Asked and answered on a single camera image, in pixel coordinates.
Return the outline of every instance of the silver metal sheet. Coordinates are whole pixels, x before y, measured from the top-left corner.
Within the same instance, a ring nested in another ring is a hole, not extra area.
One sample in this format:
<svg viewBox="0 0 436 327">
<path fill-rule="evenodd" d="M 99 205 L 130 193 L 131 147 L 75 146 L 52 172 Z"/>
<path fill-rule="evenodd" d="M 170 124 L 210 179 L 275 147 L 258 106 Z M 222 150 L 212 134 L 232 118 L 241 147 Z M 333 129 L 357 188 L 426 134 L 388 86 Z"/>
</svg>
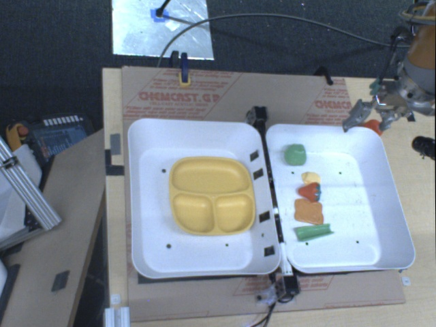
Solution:
<svg viewBox="0 0 436 327">
<path fill-rule="evenodd" d="M 151 10 L 165 0 L 112 0 L 113 53 L 158 57 L 166 44 L 187 27 L 185 23 L 164 19 L 156 22 Z M 208 18 L 206 0 L 171 0 L 166 11 L 169 16 L 198 22 Z M 168 49 L 187 52 L 190 59 L 213 59 L 211 31 L 208 23 L 191 29 Z"/>
</svg>

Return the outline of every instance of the gray cable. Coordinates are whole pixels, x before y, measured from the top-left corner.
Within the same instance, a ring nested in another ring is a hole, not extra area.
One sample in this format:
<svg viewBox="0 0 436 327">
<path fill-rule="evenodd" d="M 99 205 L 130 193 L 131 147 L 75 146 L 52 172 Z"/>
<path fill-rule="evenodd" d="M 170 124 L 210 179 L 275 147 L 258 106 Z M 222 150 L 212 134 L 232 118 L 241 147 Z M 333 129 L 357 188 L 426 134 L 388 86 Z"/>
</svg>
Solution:
<svg viewBox="0 0 436 327">
<path fill-rule="evenodd" d="M 310 20 L 307 18 L 303 18 L 303 17 L 297 17 L 297 16 L 290 16 L 288 14 L 262 14 L 262 13 L 250 13 L 250 14 L 227 14 L 224 16 L 216 16 L 216 17 L 211 17 L 211 18 L 206 18 L 204 20 L 200 20 L 196 23 L 193 23 L 192 25 L 189 25 L 188 27 L 186 27 L 185 29 L 183 29 L 180 33 L 176 34 L 165 46 L 165 48 L 163 49 L 159 60 L 157 61 L 157 67 L 161 66 L 162 63 L 162 59 L 164 58 L 164 55 L 166 53 L 166 51 L 170 48 L 170 46 L 172 45 L 172 43 L 174 41 L 176 41 L 180 36 L 182 36 L 183 34 L 185 34 L 186 32 L 190 31 L 191 29 L 198 27 L 199 25 L 203 25 L 204 23 L 208 23 L 208 22 L 212 22 L 214 20 L 222 20 L 222 19 L 231 19 L 231 18 L 242 18 L 242 17 L 273 17 L 273 18 L 284 18 L 284 19 L 290 19 L 290 20 L 299 20 L 300 22 L 305 22 L 305 23 L 310 23 L 312 25 L 317 25 L 319 27 L 323 27 L 323 28 L 327 28 L 333 31 L 336 31 L 338 33 L 342 33 L 345 34 L 347 36 L 353 37 L 357 40 L 361 40 L 364 42 L 368 42 L 370 44 L 375 44 L 375 45 L 379 45 L 379 46 L 384 46 L 384 47 L 390 47 L 390 44 L 385 44 L 383 42 L 377 42 L 371 39 L 367 39 L 365 37 L 350 33 L 349 31 L 345 31 L 342 30 L 340 28 L 336 28 L 336 27 L 332 27 L 330 25 L 327 25 L 325 23 L 321 23 L 321 22 L 317 22 L 316 20 Z"/>
</svg>

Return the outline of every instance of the yellow plate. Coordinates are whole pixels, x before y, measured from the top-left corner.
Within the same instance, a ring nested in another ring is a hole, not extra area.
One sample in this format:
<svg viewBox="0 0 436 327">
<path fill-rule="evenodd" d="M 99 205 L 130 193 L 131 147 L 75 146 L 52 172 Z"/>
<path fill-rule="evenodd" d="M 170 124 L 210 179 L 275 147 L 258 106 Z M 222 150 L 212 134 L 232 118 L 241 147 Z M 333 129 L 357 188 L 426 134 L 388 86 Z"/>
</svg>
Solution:
<svg viewBox="0 0 436 327">
<path fill-rule="evenodd" d="M 255 219 L 249 171 L 225 157 L 186 157 L 170 173 L 174 220 L 197 235 L 231 235 L 248 230 Z"/>
</svg>

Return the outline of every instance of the white tray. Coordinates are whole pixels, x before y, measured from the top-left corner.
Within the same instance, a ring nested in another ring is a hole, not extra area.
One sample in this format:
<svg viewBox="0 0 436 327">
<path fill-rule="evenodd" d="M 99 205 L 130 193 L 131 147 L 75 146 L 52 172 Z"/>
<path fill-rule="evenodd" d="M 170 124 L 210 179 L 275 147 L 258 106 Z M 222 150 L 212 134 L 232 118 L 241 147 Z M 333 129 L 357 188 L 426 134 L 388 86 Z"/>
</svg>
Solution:
<svg viewBox="0 0 436 327">
<path fill-rule="evenodd" d="M 276 269 L 277 231 L 262 141 L 254 128 L 244 123 L 142 119 L 129 128 L 128 150 L 132 258 L 140 274 L 158 279 L 260 275 Z M 252 161 L 254 152 L 258 158 Z M 179 159 L 197 156 L 229 157 L 250 171 L 256 218 L 249 230 L 199 236 L 177 226 L 170 208 L 171 167 Z M 260 169 L 264 175 L 254 179 Z M 261 222 L 260 215 L 267 212 L 270 218 Z"/>
<path fill-rule="evenodd" d="M 415 250 L 380 137 L 367 128 L 274 125 L 267 132 L 286 256 L 304 273 L 407 268 Z M 307 161 L 289 166 L 284 150 L 303 144 Z M 294 201 L 301 174 L 321 176 L 324 223 L 334 234 L 297 240 Z"/>
</svg>

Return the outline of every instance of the black floor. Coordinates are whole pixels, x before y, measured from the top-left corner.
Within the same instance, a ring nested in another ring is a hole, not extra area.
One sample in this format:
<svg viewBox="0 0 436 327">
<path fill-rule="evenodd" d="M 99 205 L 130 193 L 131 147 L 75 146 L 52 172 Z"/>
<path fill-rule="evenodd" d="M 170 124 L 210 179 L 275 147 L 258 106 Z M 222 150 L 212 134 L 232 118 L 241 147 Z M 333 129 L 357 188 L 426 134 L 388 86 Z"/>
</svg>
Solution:
<svg viewBox="0 0 436 327">
<path fill-rule="evenodd" d="M 209 16 L 290 14 L 389 42 L 402 24 L 398 12 L 413 0 L 206 1 Z M 111 11 L 111 0 L 0 0 L 1 132 L 13 120 L 60 112 L 83 112 L 95 129 L 102 127 L 102 68 L 157 62 L 112 54 Z M 323 65 L 332 76 L 374 78 L 387 51 L 325 28 L 276 18 L 213 22 L 211 35 L 215 60 L 192 61 L 192 68 L 309 75 Z M 393 68 L 388 75 L 394 75 Z M 101 322 L 102 234 L 99 239 L 77 326 Z"/>
</svg>

